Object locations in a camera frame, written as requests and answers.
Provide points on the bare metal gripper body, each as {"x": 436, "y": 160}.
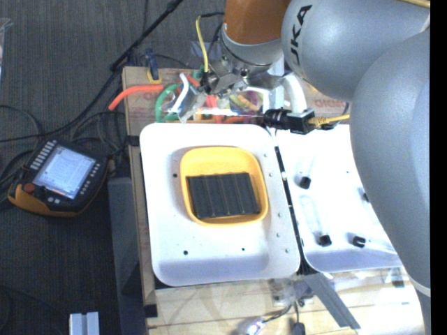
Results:
{"x": 227, "y": 80}

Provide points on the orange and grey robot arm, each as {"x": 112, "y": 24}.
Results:
{"x": 349, "y": 40}

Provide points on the clear packet white and blue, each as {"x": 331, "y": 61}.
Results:
{"x": 186, "y": 98}

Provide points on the green flexible tube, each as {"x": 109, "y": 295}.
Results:
{"x": 160, "y": 103}

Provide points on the yellow bowl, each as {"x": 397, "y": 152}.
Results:
{"x": 216, "y": 159}

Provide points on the orange flexible tube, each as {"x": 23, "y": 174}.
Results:
{"x": 139, "y": 91}

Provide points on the black ribbed rectangular block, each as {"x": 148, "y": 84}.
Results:
{"x": 223, "y": 195}

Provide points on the clear plastic bottle black cap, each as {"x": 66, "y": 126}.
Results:
{"x": 305, "y": 182}
{"x": 365, "y": 197}
{"x": 324, "y": 240}
{"x": 359, "y": 241}

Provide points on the white plastic tray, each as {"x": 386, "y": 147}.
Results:
{"x": 216, "y": 250}
{"x": 335, "y": 173}

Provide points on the black cylinder on white bracket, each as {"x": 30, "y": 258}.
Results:
{"x": 286, "y": 119}

